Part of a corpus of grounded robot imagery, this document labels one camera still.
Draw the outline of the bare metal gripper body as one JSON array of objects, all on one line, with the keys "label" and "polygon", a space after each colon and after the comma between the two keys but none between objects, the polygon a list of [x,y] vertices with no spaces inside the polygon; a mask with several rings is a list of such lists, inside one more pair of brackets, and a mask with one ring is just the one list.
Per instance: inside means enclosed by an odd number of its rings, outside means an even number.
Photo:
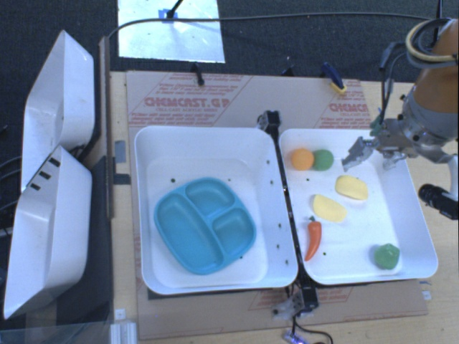
[{"label": "bare metal gripper body", "polygon": [[445,138],[434,135],[416,120],[409,118],[384,119],[374,121],[376,150],[400,151],[407,158],[421,156],[432,163],[448,163],[449,155],[442,149]]}]

